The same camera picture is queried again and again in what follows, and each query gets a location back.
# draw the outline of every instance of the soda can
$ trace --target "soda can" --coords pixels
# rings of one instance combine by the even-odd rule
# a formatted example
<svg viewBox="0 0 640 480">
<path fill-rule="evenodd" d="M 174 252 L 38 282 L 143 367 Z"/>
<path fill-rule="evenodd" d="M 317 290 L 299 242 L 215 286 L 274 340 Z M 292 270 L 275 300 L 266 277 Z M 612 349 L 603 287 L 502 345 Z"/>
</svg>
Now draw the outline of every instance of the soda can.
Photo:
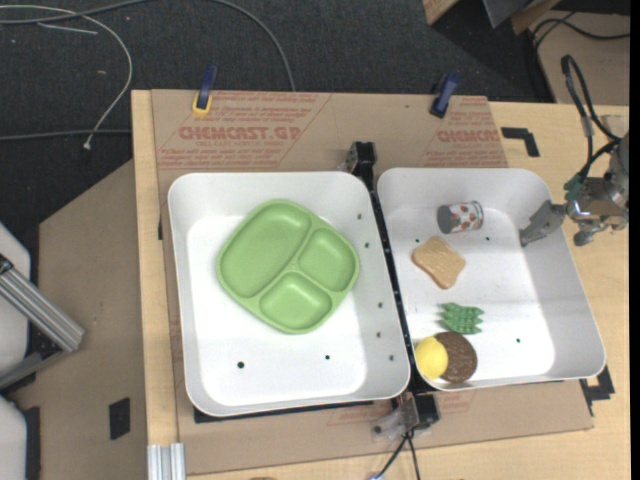
<svg viewBox="0 0 640 480">
<path fill-rule="evenodd" d="M 480 229 L 484 212 L 478 201 L 442 205 L 438 208 L 438 226 L 445 234 Z"/>
</svg>

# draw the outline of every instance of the black cable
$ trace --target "black cable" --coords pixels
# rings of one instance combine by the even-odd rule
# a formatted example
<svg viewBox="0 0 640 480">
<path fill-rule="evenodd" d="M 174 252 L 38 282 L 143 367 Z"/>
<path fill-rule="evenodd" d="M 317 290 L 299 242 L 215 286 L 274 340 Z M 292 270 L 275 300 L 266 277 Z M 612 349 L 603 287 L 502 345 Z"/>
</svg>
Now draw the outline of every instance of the black cable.
<svg viewBox="0 0 640 480">
<path fill-rule="evenodd" d="M 588 143 L 587 161 L 585 162 L 582 169 L 578 171 L 578 176 L 580 177 L 580 181 L 584 182 L 584 180 L 586 180 L 587 176 L 589 175 L 589 170 L 591 168 L 591 165 L 593 165 L 593 163 L 604 153 L 610 153 L 618 145 L 618 143 L 622 141 L 622 138 L 618 137 L 617 135 L 614 135 L 609 130 L 607 130 L 606 127 L 602 124 L 602 122 L 598 118 L 598 115 L 596 114 L 596 111 L 593 107 L 593 103 L 591 101 L 591 96 L 589 94 L 587 82 L 575 59 L 571 55 L 565 55 L 564 57 L 562 57 L 560 64 L 562 67 L 562 72 L 565 76 L 567 90 L 569 91 L 569 95 L 571 96 L 571 99 L 575 103 L 576 108 L 580 113 L 580 118 L 582 120 L 584 133 L 585 133 L 585 136 L 587 137 L 587 143 Z M 585 111 L 582 105 L 582 101 L 580 100 L 580 97 L 576 92 L 576 89 L 573 83 L 573 77 L 571 75 L 572 69 L 575 70 L 576 75 L 578 75 L 578 80 L 582 88 L 582 93 L 584 95 L 587 108 L 589 109 L 589 114 L 587 114 L 587 112 Z M 593 153 L 593 131 L 590 125 L 591 121 L 596 123 L 596 126 L 598 126 L 598 128 L 607 137 L 611 139 L 609 143 L 602 146 L 595 154 Z"/>
<path fill-rule="evenodd" d="M 565 79 L 567 81 L 567 89 L 569 90 L 569 93 L 571 94 L 571 98 L 573 99 L 573 101 L 576 104 L 576 106 L 579 107 L 578 111 L 582 113 L 582 111 L 580 110 L 580 108 L 582 108 L 582 103 L 580 102 L 580 98 L 578 97 L 578 95 L 575 92 L 575 88 L 573 88 L 573 80 L 571 78 L 571 68 L 573 68 L 575 70 L 576 74 L 578 75 L 578 80 L 580 82 L 580 86 L 582 88 L 582 93 L 584 95 L 584 99 L 585 99 L 585 103 L 587 104 L 587 108 L 589 109 L 589 115 L 591 116 L 591 119 L 596 124 L 596 126 L 600 129 L 600 131 L 602 133 L 604 133 L 607 137 L 609 137 L 611 140 L 614 140 L 616 142 L 620 142 L 622 140 L 622 138 L 618 137 L 617 135 L 614 135 L 609 130 L 607 130 L 606 126 L 604 126 L 602 124 L 602 122 L 600 121 L 600 118 L 598 117 L 598 114 L 596 113 L 596 110 L 593 107 L 593 102 L 591 101 L 591 94 L 589 93 L 589 88 L 587 87 L 587 82 L 586 82 L 586 80 L 585 80 L 585 78 L 584 78 L 584 76 L 582 74 L 582 71 L 580 70 L 580 67 L 578 66 L 578 63 L 575 61 L 575 59 L 571 55 L 565 55 L 560 60 L 560 65 L 562 67 L 562 72 L 564 73 Z"/>
<path fill-rule="evenodd" d="M 396 460 L 398 455 L 400 455 L 400 452 L 402 451 L 402 448 L 404 447 L 405 443 L 407 443 L 407 442 L 409 443 L 409 447 L 411 448 L 411 457 L 413 458 L 413 467 L 414 467 L 415 472 L 416 472 L 416 479 L 417 480 L 421 480 L 420 479 L 420 468 L 418 466 L 418 456 L 416 455 L 416 449 L 413 446 L 413 434 L 414 434 L 413 430 L 410 430 L 409 432 L 407 432 L 406 434 L 404 434 L 402 436 L 402 441 L 400 441 L 400 444 L 398 445 L 396 450 L 393 452 L 391 457 L 389 457 L 389 460 L 384 465 L 384 467 L 380 470 L 380 473 L 375 475 L 372 478 L 372 480 L 379 479 L 380 477 L 382 477 L 382 475 L 384 475 L 387 472 L 389 467 L 391 467 L 391 464 L 393 464 L 393 462 Z"/>
<path fill-rule="evenodd" d="M 548 25 L 549 23 L 555 23 L 555 25 L 553 27 L 551 27 L 549 30 L 547 30 L 542 35 L 542 37 L 539 40 L 537 40 L 538 45 L 549 34 L 549 32 L 551 32 L 553 29 L 555 29 L 556 27 L 558 27 L 560 25 L 564 25 L 565 27 L 569 27 L 570 29 L 572 29 L 575 32 L 577 32 L 578 34 L 583 35 L 585 37 L 588 37 L 590 39 L 595 39 L 596 41 L 611 41 L 611 40 L 615 40 L 615 39 L 624 39 L 624 38 L 627 38 L 627 37 L 631 37 L 631 32 L 627 32 L 625 34 L 614 34 L 614 35 L 610 35 L 610 36 L 601 35 L 601 34 L 594 34 L 593 32 L 589 32 L 588 30 L 580 28 L 580 27 L 574 25 L 573 23 L 569 23 L 567 21 L 574 14 L 575 14 L 575 12 L 571 12 L 571 13 L 569 13 L 569 15 L 565 16 L 564 18 L 549 18 L 549 19 L 546 19 L 544 21 L 541 21 L 533 31 L 533 35 L 534 36 L 538 33 L 538 31 L 544 25 Z"/>
<path fill-rule="evenodd" d="M 541 21 L 540 23 L 538 23 L 536 25 L 536 27 L 530 32 L 531 35 L 531 39 L 533 42 L 533 63 L 535 64 L 536 58 L 537 58 L 537 53 L 538 53 L 538 49 L 540 48 L 540 45 L 542 44 L 542 41 L 544 41 L 544 39 L 551 33 L 553 32 L 557 27 L 559 27 L 560 25 L 564 25 L 566 27 L 569 27 L 570 29 L 574 30 L 575 32 L 577 32 L 578 34 L 581 34 L 585 37 L 589 37 L 591 39 L 597 40 L 597 41 L 609 41 L 609 40 L 616 40 L 616 39 L 624 39 L 627 37 L 631 37 L 631 33 L 625 33 L 625 34 L 615 34 L 615 35 L 601 35 L 601 34 L 594 34 L 593 32 L 589 32 L 587 30 L 584 30 L 576 25 L 574 25 L 573 23 L 569 23 L 569 18 L 571 18 L 575 13 L 575 11 L 572 11 L 570 13 L 568 13 L 566 16 L 564 16 L 563 18 L 548 18 L 546 20 Z M 549 27 L 547 30 L 545 30 L 545 32 L 542 34 L 542 36 L 540 36 L 539 38 L 537 37 L 538 32 L 540 31 L 540 29 L 542 29 L 544 26 L 549 25 L 550 23 L 553 23 L 553 25 L 551 27 Z M 529 75 L 529 80 L 531 82 L 532 87 L 534 88 L 534 91 L 536 93 L 536 95 L 538 96 L 538 99 L 540 101 L 544 101 L 544 98 L 542 98 L 540 96 L 540 92 L 538 91 L 538 89 L 535 86 L 535 80 L 534 80 L 534 76 L 531 73 L 529 66 L 525 60 L 525 65 L 527 67 L 527 74 Z"/>
<path fill-rule="evenodd" d="M 551 32 L 553 32 L 556 28 L 558 28 L 560 25 L 562 24 L 566 24 L 567 20 L 569 18 L 571 18 L 571 16 L 573 16 L 575 14 L 574 12 L 570 12 L 569 14 L 567 14 L 564 18 L 550 18 L 548 20 L 544 20 L 540 23 L 538 23 L 538 25 L 536 26 L 536 28 L 533 29 L 533 31 L 531 32 L 532 36 L 533 36 L 533 40 L 534 40 L 534 47 L 533 47 L 533 52 L 534 54 L 538 53 L 538 49 L 540 48 L 540 44 L 542 43 L 542 41 L 544 41 L 544 38 L 547 37 Z M 554 23 L 551 27 L 549 27 L 544 34 L 542 34 L 542 36 L 540 37 L 540 39 L 538 39 L 536 36 L 538 35 L 539 30 L 545 26 L 548 23 Z"/>
<path fill-rule="evenodd" d="M 413 430 L 407 433 L 407 441 L 409 441 L 409 448 L 411 448 L 411 457 L 413 458 L 413 468 L 416 471 L 416 479 L 420 479 L 420 467 L 418 466 L 418 456 L 416 455 L 416 449 L 413 446 Z"/>
<path fill-rule="evenodd" d="M 155 1 L 158 1 L 158 0 L 125 0 L 123 2 L 105 5 L 103 7 L 96 7 L 93 9 L 88 9 L 86 11 L 79 11 L 71 14 L 60 14 L 57 16 L 49 16 L 44 18 L 30 18 L 30 19 L 22 19 L 22 20 L 0 20 L 0 25 L 36 25 L 38 23 L 52 23 L 52 22 L 58 22 L 58 21 L 66 21 L 70 19 L 82 18 L 85 16 L 92 16 L 95 14 L 113 11 L 116 9 L 122 9 L 123 7 L 130 7 L 133 5 L 138 5 L 138 4 L 148 3 L 148 2 L 155 2 Z M 269 39 L 271 39 L 271 42 L 275 45 L 276 49 L 278 50 L 280 58 L 284 63 L 287 76 L 289 78 L 289 84 L 291 86 L 291 90 L 293 92 L 296 91 L 295 82 L 293 80 L 293 74 L 291 72 L 291 67 L 289 66 L 289 60 L 287 59 L 287 56 L 285 55 L 284 50 L 280 45 L 280 42 L 278 41 L 276 36 L 273 34 L 273 32 L 271 32 L 269 27 L 267 27 L 259 18 L 251 14 L 246 9 L 232 2 L 229 2 L 227 0 L 203 0 L 203 1 L 213 2 L 216 4 L 229 7 L 230 9 L 233 9 L 239 12 L 240 14 L 243 14 L 244 16 L 252 20 L 254 23 L 256 23 L 269 36 Z"/>
<path fill-rule="evenodd" d="M 389 467 L 391 466 L 391 464 L 393 464 L 393 461 L 396 460 L 396 457 L 398 455 L 400 455 L 400 452 L 402 451 L 402 448 L 404 447 L 404 443 L 407 442 L 407 439 L 409 438 L 408 434 L 404 434 L 402 436 L 402 441 L 400 441 L 400 445 L 396 448 L 396 451 L 393 452 L 393 454 L 391 455 L 391 457 L 389 457 L 389 460 L 387 461 L 387 463 L 384 465 L 384 467 L 380 470 L 380 473 L 378 473 L 377 475 L 375 475 L 372 480 L 376 480 L 378 478 L 380 478 L 382 475 L 384 475 L 387 472 L 387 469 L 389 469 Z"/>
<path fill-rule="evenodd" d="M 66 130 L 62 132 L 44 132 L 44 133 L 29 133 L 26 135 L 5 135 L 0 137 L 1 141 L 9 140 L 23 140 L 23 139 L 50 139 L 54 137 L 65 137 L 69 135 L 87 135 L 89 133 L 101 133 L 105 135 L 130 135 L 131 130 Z"/>
</svg>

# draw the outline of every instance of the white tray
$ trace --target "white tray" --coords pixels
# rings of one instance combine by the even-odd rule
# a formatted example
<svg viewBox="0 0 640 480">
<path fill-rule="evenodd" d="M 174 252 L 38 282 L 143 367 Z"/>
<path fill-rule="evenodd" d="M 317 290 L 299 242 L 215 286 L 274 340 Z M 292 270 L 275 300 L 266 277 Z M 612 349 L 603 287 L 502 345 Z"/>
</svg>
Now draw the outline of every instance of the white tray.
<svg viewBox="0 0 640 480">
<path fill-rule="evenodd" d="M 216 254 L 244 217 L 288 199 L 325 219 L 356 249 L 359 277 L 317 330 L 285 334 L 235 302 Z M 409 360 L 367 189 L 343 172 L 194 173 L 168 195 L 187 392 L 218 417 L 388 399 Z"/>
<path fill-rule="evenodd" d="M 27 463 L 27 423 L 16 407 L 0 396 L 0 478 L 24 480 Z"/>
<path fill-rule="evenodd" d="M 544 181 L 522 169 L 397 168 L 380 177 L 378 194 L 414 345 L 445 331 L 439 304 L 477 306 L 482 332 L 468 335 L 478 355 L 469 381 L 458 390 L 597 375 L 605 352 L 573 258 L 561 230 L 520 246 L 519 229 L 543 201 Z M 478 201 L 479 230 L 445 235 L 436 220 L 440 205 Z M 445 238 L 466 260 L 454 286 L 439 288 L 411 260 L 430 237 Z"/>
</svg>

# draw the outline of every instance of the cable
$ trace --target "cable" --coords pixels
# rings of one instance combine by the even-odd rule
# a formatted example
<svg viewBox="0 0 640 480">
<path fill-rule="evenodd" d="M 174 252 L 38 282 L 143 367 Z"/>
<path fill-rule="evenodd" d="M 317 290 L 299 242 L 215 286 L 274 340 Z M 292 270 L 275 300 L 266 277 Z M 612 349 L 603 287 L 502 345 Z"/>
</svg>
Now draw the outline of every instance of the cable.
<svg viewBox="0 0 640 480">
<path fill-rule="evenodd" d="M 416 479 L 420 479 L 420 467 L 418 466 L 418 456 L 416 455 L 416 449 L 413 446 L 413 430 L 410 430 L 407 434 L 407 441 L 409 441 L 409 448 L 411 448 L 411 457 L 413 458 L 413 468 L 416 471 Z"/>
<path fill-rule="evenodd" d="M 591 39 L 597 40 L 597 41 L 608 41 L 608 40 L 616 40 L 616 39 L 624 39 L 626 37 L 631 37 L 631 33 L 625 33 L 625 34 L 615 34 L 615 35 L 600 35 L 600 34 L 594 34 L 592 32 L 589 32 L 587 30 L 584 30 L 576 25 L 574 25 L 573 23 L 570 23 L 568 20 L 569 18 L 571 18 L 575 13 L 575 11 L 572 11 L 570 13 L 568 13 L 566 16 L 564 16 L 563 18 L 548 18 L 546 20 L 541 21 L 540 23 L 538 23 L 536 25 L 536 27 L 530 32 L 531 35 L 531 39 L 533 42 L 533 63 L 535 64 L 536 61 L 536 55 L 538 53 L 538 49 L 540 48 L 540 45 L 542 44 L 542 41 L 544 41 L 544 39 L 551 33 L 553 32 L 557 27 L 559 27 L 560 25 L 564 25 L 566 27 L 569 27 L 570 29 L 574 30 L 575 32 L 577 32 L 578 34 L 581 34 L 585 37 L 589 37 Z M 551 27 L 549 27 L 547 30 L 545 30 L 545 32 L 540 36 L 538 36 L 538 32 L 546 25 L 549 25 L 553 23 L 553 25 Z M 534 87 L 534 90 L 538 96 L 539 100 L 543 100 L 543 98 L 540 96 L 540 93 L 538 91 L 538 89 L 535 87 L 535 81 L 534 81 L 534 77 L 533 74 L 530 71 L 529 65 L 527 63 L 527 60 L 525 59 L 525 65 L 527 67 L 527 74 L 529 75 L 529 79 L 531 81 L 531 85 Z"/>
<path fill-rule="evenodd" d="M 577 174 L 580 181 L 584 182 L 584 180 L 586 180 L 587 176 L 589 175 L 589 170 L 591 168 L 591 165 L 596 161 L 596 159 L 598 159 L 604 153 L 611 152 L 615 148 L 615 146 L 618 145 L 620 141 L 622 141 L 622 138 L 618 137 L 617 135 L 614 135 L 609 130 L 607 130 L 607 128 L 602 124 L 602 122 L 598 118 L 598 115 L 596 114 L 596 111 L 593 107 L 593 103 L 591 101 L 591 96 L 589 94 L 587 82 L 584 76 L 582 75 L 582 71 L 580 70 L 580 67 L 578 66 L 575 59 L 571 55 L 565 55 L 564 57 L 562 57 L 560 64 L 562 67 L 562 72 L 565 76 L 567 90 L 569 91 L 569 95 L 571 96 L 571 99 L 573 100 L 576 108 L 578 109 L 578 113 L 580 114 L 582 126 L 584 129 L 584 134 L 587 138 L 587 145 L 588 145 L 587 161 L 585 162 L 582 169 L 578 171 L 578 174 Z M 572 69 L 575 70 L 576 74 L 578 75 L 578 80 L 582 88 L 582 93 L 584 95 L 587 108 L 589 109 L 588 114 L 583 107 L 580 96 L 578 96 L 578 93 L 576 92 L 576 89 L 573 83 L 573 77 L 571 75 Z M 609 139 L 611 139 L 611 142 L 602 146 L 595 154 L 593 153 L 593 129 L 591 128 L 591 121 L 593 121 L 596 124 L 596 126 Z"/>
<path fill-rule="evenodd" d="M 625 34 L 614 34 L 614 35 L 610 35 L 610 36 L 606 36 L 606 35 L 601 35 L 601 34 L 594 34 L 593 32 L 589 32 L 587 30 L 584 30 L 583 28 L 580 28 L 576 25 L 574 25 L 573 23 L 569 23 L 567 20 L 573 16 L 575 14 L 575 12 L 571 12 L 569 13 L 567 16 L 565 16 L 564 18 L 549 18 L 546 19 L 544 21 L 541 21 L 536 28 L 533 30 L 532 34 L 535 36 L 538 33 L 538 31 L 544 26 L 544 25 L 548 25 L 549 23 L 554 23 L 554 26 L 549 28 L 540 39 L 538 39 L 536 41 L 536 47 L 535 49 L 537 50 L 540 47 L 540 43 L 542 42 L 542 40 L 552 31 L 554 30 L 556 27 L 560 26 L 560 25 L 564 25 L 565 27 L 569 27 L 570 29 L 574 30 L 575 32 L 577 32 L 580 35 L 583 35 L 585 37 L 588 37 L 590 39 L 595 39 L 596 41 L 611 41 L 611 40 L 615 40 L 615 39 L 624 39 L 626 37 L 631 37 L 631 32 L 625 33 Z"/>
<path fill-rule="evenodd" d="M 97 133 L 104 135 L 130 135 L 131 130 L 66 130 L 62 132 L 44 132 L 44 133 L 29 133 L 25 135 L 5 135 L 0 137 L 0 142 L 11 140 L 27 140 L 27 139 L 52 139 L 55 137 L 67 137 L 70 135 L 95 135 Z"/>
<path fill-rule="evenodd" d="M 387 469 L 389 469 L 389 467 L 391 466 L 391 464 L 393 464 L 393 461 L 396 460 L 396 457 L 400 454 L 400 452 L 402 451 L 402 448 L 404 447 L 404 443 L 407 442 L 408 439 L 408 434 L 404 434 L 402 436 L 402 441 L 400 441 L 400 444 L 398 445 L 398 447 L 396 448 L 396 450 L 393 452 L 393 454 L 391 455 L 391 457 L 389 457 L 389 460 L 387 461 L 387 463 L 384 465 L 384 467 L 380 470 L 380 473 L 378 473 L 377 475 L 374 475 L 371 480 L 377 480 L 380 477 L 382 477 L 382 475 L 384 475 L 387 472 Z"/>
<path fill-rule="evenodd" d="M 575 14 L 574 12 L 570 12 L 569 14 L 567 14 L 564 18 L 559 18 L 559 19 L 548 19 L 548 20 L 544 20 L 540 23 L 538 23 L 538 25 L 536 26 L 535 29 L 533 29 L 533 31 L 531 32 L 531 35 L 533 37 L 533 42 L 534 42 L 534 46 L 533 46 L 533 52 L 534 54 L 538 53 L 538 49 L 540 48 L 540 44 L 542 43 L 542 41 L 544 41 L 544 38 L 547 37 L 551 32 L 553 32 L 556 28 L 558 28 L 561 24 L 567 22 L 567 20 L 569 18 L 571 18 L 571 16 L 573 16 Z M 538 35 L 538 31 L 545 26 L 547 23 L 554 23 L 553 26 L 549 27 L 544 34 L 542 34 L 542 37 L 540 37 L 539 39 L 536 37 Z"/>
<path fill-rule="evenodd" d="M 15 5 L 0 5 L 0 10 L 2 9 L 40 9 L 40 10 L 45 10 L 45 11 L 53 11 L 53 12 L 61 12 L 64 13 L 65 16 L 67 17 L 71 17 L 71 16 L 75 16 L 76 13 L 73 11 L 70 11 L 68 9 L 60 9 L 60 8 L 56 8 L 56 7 L 47 7 L 44 5 L 30 5 L 30 4 L 15 4 Z M 98 128 L 100 128 L 100 126 L 102 125 L 102 123 L 104 122 L 104 120 L 107 118 L 107 116 L 111 113 L 111 111 L 115 108 L 115 106 L 118 104 L 118 102 L 122 99 L 122 97 L 125 95 L 125 93 L 129 90 L 129 87 L 131 86 L 131 81 L 133 79 L 133 60 L 131 59 L 131 53 L 129 52 L 129 49 L 127 48 L 127 46 L 124 44 L 124 42 L 122 41 L 122 39 L 120 38 L 120 36 L 118 34 L 116 34 L 111 28 L 109 28 L 107 25 L 105 25 L 104 23 L 102 23 L 101 21 L 96 20 L 95 18 L 91 18 L 89 16 L 81 16 L 83 19 L 86 19 L 87 21 L 94 23 L 95 25 L 101 27 L 103 30 L 106 30 L 109 34 L 111 34 L 115 40 L 118 42 L 118 44 L 120 45 L 120 47 L 122 48 L 122 51 L 124 52 L 125 56 L 127 57 L 127 63 L 129 65 L 129 74 L 127 76 L 127 80 L 124 83 L 122 89 L 120 90 L 120 92 L 118 93 L 118 95 L 116 96 L 116 98 L 111 102 L 111 105 L 109 105 L 109 107 L 107 108 L 107 110 L 104 111 L 104 113 L 100 116 L 100 118 L 98 119 L 98 122 L 96 123 L 96 125 L 93 127 L 93 130 L 90 130 L 89 136 L 87 137 L 87 140 L 84 142 L 83 147 L 85 149 L 90 150 L 91 149 L 91 141 L 93 140 L 93 136 L 95 135 L 95 133 L 97 132 Z M 35 21 L 36 24 L 38 25 L 43 25 L 42 20 Z M 69 134 L 68 132 L 51 132 L 53 133 L 53 135 L 51 135 L 50 133 L 44 133 L 44 134 L 34 134 L 36 136 L 39 137 L 52 137 L 52 136 L 57 136 L 56 134 Z M 18 138 L 21 137 L 19 135 L 14 135 L 11 137 L 0 137 L 0 140 L 18 140 Z M 25 138 L 35 138 L 33 135 L 26 135 L 23 136 Z"/>
<path fill-rule="evenodd" d="M 95 14 L 100 14 L 100 13 L 104 13 L 104 12 L 108 12 L 108 11 L 113 11 L 113 10 L 116 10 L 116 9 L 122 9 L 123 7 L 130 7 L 130 6 L 133 6 L 133 5 L 138 5 L 138 4 L 148 3 L 148 2 L 155 2 L 155 1 L 158 1 L 158 0 L 126 0 L 126 1 L 123 1 L 123 2 L 115 3 L 115 4 L 105 5 L 103 7 L 96 7 L 96 8 L 93 8 L 93 9 L 88 9 L 86 11 L 74 12 L 74 13 L 70 13 L 70 14 L 63 14 L 63 15 L 59 15 L 59 16 L 50 16 L 48 18 L 32 18 L 32 19 L 22 19 L 22 20 L 0 20 L 0 25 L 32 25 L 32 24 L 36 24 L 36 23 L 52 23 L 52 22 L 64 21 L 64 20 L 69 20 L 69 19 L 74 19 L 74 18 L 81 18 L 81 17 L 85 18 L 85 17 L 92 16 L 92 15 L 95 15 Z M 289 84 L 291 86 L 291 90 L 293 92 L 296 91 L 295 82 L 293 80 L 293 73 L 291 72 L 291 67 L 289 66 L 289 60 L 287 59 L 287 56 L 285 55 L 284 49 L 280 45 L 280 42 L 278 41 L 276 36 L 273 34 L 273 32 L 271 32 L 269 27 L 267 27 L 259 18 L 254 16 L 252 13 L 250 13 L 246 9 L 244 9 L 244 8 L 240 7 L 239 5 L 236 5 L 236 4 L 232 3 L 232 2 L 229 2 L 227 0 L 203 0 L 203 1 L 213 2 L 213 3 L 216 3 L 216 4 L 223 5 L 225 7 L 229 7 L 230 9 L 233 9 L 233 10 L 239 12 L 240 14 L 243 14 L 244 16 L 246 16 L 247 18 L 252 20 L 254 23 L 256 23 L 269 36 L 269 39 L 271 39 L 271 42 L 275 45 L 276 49 L 278 50 L 280 58 L 282 59 L 282 62 L 283 62 L 284 67 L 285 67 L 285 70 L 287 72 L 287 76 L 289 78 Z"/>
<path fill-rule="evenodd" d="M 398 445 L 398 447 L 395 449 L 391 457 L 389 457 L 389 460 L 387 461 L 387 463 L 384 465 L 384 467 L 380 470 L 380 472 L 377 475 L 374 475 L 373 477 L 371 477 L 371 480 L 378 480 L 382 478 L 382 475 L 384 475 L 387 472 L 387 470 L 391 467 L 391 464 L 393 464 L 393 462 L 396 460 L 398 455 L 400 455 L 402 448 L 404 448 L 404 445 L 407 442 L 409 443 L 409 447 L 411 448 L 411 457 L 413 458 L 413 467 L 416 472 L 416 479 L 421 480 L 420 468 L 418 467 L 418 457 L 416 455 L 416 449 L 413 446 L 413 435 L 414 435 L 413 429 L 403 434 L 402 441 L 400 441 L 400 444 Z"/>
</svg>

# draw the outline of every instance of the table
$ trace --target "table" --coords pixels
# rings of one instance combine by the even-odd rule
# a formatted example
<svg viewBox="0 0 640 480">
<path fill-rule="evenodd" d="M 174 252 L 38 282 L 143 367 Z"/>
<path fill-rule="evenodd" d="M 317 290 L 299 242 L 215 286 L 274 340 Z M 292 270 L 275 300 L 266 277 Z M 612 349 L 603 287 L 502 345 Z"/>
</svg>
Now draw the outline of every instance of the table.
<svg viewBox="0 0 640 480">
<path fill-rule="evenodd" d="M 532 158 L 527 156 L 522 141 L 501 139 L 510 167 L 536 172 L 548 184 L 554 200 L 562 200 L 562 185 L 579 168 L 586 152 L 584 141 L 579 140 L 581 126 L 575 108 L 502 102 L 492 102 L 490 107 L 499 128 L 528 128 L 535 135 L 541 152 L 540 158 Z M 601 116 L 628 117 L 627 107 L 598 107 L 598 111 Z M 179 437 L 164 259 L 158 241 L 160 208 L 149 91 L 132 92 L 132 114 L 148 443 L 168 446 Z M 601 159 L 592 173 L 602 174 L 605 169 L 606 159 Z M 563 230 L 570 239 L 576 231 L 575 224 L 565 222 Z M 616 388 L 612 400 L 595 405 L 595 428 L 586 432 L 419 450 L 423 477 L 442 480 L 630 478 L 628 239 L 629 231 L 625 230 L 615 235 L 602 233 L 586 247 L 571 246 L 603 337 Z M 386 459 L 381 455 L 361 456 L 198 478 L 364 479 Z M 412 470 L 410 454 L 405 452 L 385 476 L 388 480 L 411 478 Z"/>
</svg>

